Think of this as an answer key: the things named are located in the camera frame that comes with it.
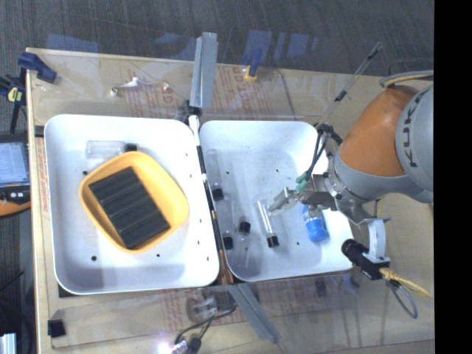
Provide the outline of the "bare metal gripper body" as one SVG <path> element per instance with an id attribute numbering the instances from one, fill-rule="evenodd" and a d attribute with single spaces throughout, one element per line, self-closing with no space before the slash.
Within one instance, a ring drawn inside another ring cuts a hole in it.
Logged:
<path id="1" fill-rule="evenodd" d="M 329 173 L 313 174 L 299 193 L 302 204 L 317 209 L 339 209 L 339 202 L 346 195 L 345 185 Z"/>

